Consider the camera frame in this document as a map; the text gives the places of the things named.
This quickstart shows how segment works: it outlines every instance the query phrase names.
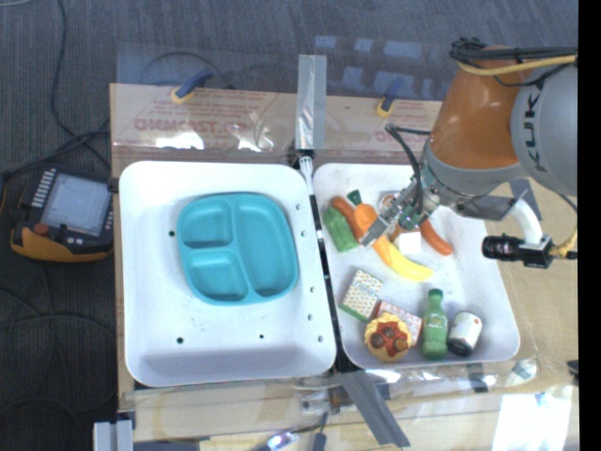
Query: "white tray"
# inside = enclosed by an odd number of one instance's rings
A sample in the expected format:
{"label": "white tray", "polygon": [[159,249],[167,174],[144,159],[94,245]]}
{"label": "white tray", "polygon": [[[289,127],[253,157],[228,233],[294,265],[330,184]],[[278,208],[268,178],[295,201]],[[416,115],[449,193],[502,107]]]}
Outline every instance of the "white tray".
{"label": "white tray", "polygon": [[[408,165],[324,164],[314,174],[319,211],[323,214],[334,196],[346,196],[355,189],[361,192],[363,202],[376,207],[382,193],[400,191],[408,185],[411,175],[412,170]],[[384,281],[381,299],[420,317],[424,314],[427,291],[440,288],[444,292],[442,304],[450,322],[461,310],[471,311],[482,318],[484,328],[475,351],[466,358],[449,352],[444,361],[428,361],[420,352],[420,339],[418,345],[401,361],[383,363],[372,356],[363,344],[365,323],[338,309],[343,346],[348,358],[360,367],[403,368],[505,361],[517,353],[519,332],[499,267],[495,260],[482,256],[482,240],[486,236],[484,222],[460,217],[447,208],[438,208],[430,219],[439,234],[455,247],[455,252],[443,257],[423,241],[419,254],[407,255],[407,258],[434,270],[432,277],[423,282],[411,281],[395,273],[382,263],[373,249],[359,247],[339,253],[328,230],[324,228],[336,302],[342,301],[358,269]]]}
{"label": "white tray", "polygon": [[[298,284],[267,303],[214,305],[182,270],[180,211],[202,195],[257,192],[278,202],[299,259]],[[314,376],[335,357],[304,179],[278,164],[140,162],[119,180],[125,361],[147,386]]]}

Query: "blue divided dish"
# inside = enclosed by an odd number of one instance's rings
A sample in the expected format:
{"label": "blue divided dish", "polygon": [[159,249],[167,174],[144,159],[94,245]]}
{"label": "blue divided dish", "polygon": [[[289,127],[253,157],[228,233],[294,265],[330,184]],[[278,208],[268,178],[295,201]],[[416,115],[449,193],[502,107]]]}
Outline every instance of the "blue divided dish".
{"label": "blue divided dish", "polygon": [[177,242],[188,285],[207,303],[270,301],[299,279],[284,212],[261,194],[212,194],[191,202],[177,219]]}

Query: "white can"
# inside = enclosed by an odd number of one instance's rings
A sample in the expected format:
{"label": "white can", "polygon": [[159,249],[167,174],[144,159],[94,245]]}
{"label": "white can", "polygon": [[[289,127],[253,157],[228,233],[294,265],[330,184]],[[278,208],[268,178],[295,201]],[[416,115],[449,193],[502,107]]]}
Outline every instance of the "white can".
{"label": "white can", "polygon": [[469,356],[478,342],[482,331],[482,320],[468,311],[460,311],[449,328],[447,346],[458,356]]}

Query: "orange carrot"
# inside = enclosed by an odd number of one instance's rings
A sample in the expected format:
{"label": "orange carrot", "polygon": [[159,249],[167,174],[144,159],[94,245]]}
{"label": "orange carrot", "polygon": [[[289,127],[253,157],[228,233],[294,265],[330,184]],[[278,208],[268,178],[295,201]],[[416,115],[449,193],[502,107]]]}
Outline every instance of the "orange carrot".
{"label": "orange carrot", "polygon": [[364,232],[355,221],[355,208],[349,202],[347,202],[346,199],[340,196],[336,196],[331,200],[331,206],[345,216],[348,226],[353,232],[353,236],[355,236],[355,239],[359,241],[359,239],[363,237]]}
{"label": "orange carrot", "polygon": [[[355,208],[355,221],[357,222],[357,226],[362,230],[362,236],[365,235],[371,224],[373,224],[377,218],[378,213],[369,204],[359,204]],[[386,234],[380,236],[376,242],[374,242],[374,250],[378,253],[384,263],[390,267],[393,263],[393,259],[391,258],[391,251],[388,245],[389,242]]]}
{"label": "orange carrot", "polygon": [[422,232],[425,241],[430,244],[436,252],[443,256],[450,256],[453,253],[453,246],[439,235],[432,226],[429,218],[420,224],[420,231]]}

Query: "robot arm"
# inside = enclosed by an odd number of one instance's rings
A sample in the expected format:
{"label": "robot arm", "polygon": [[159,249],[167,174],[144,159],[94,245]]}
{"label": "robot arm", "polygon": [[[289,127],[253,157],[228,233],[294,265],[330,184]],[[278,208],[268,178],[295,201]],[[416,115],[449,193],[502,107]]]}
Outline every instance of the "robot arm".
{"label": "robot arm", "polygon": [[[460,40],[451,56],[461,69],[440,107],[409,186],[384,209],[362,239],[370,245],[397,222],[419,226],[438,206],[488,220],[513,215],[524,239],[487,237],[483,254],[547,268],[569,248],[542,233],[520,198],[490,195],[499,185],[530,176],[562,196],[578,190],[578,58],[575,49],[485,48]],[[388,125],[410,156],[399,128]]]}

